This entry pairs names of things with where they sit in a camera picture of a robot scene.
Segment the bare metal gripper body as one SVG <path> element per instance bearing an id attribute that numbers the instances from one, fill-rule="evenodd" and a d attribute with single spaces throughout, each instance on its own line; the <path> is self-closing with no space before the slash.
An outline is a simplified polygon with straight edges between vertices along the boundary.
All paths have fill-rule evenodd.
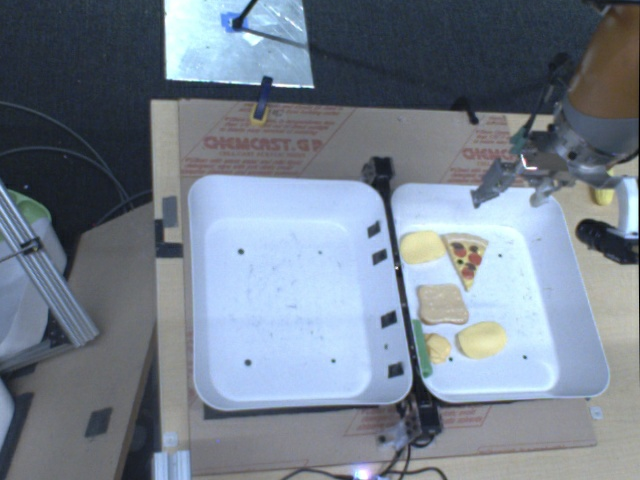
<path id="1" fill-rule="evenodd" d="M 520 152 L 519 174 L 531 184 L 569 186 L 581 181 L 594 188 L 613 188 L 608 170 L 624 159 L 590 145 L 573 131 L 534 131 Z"/>

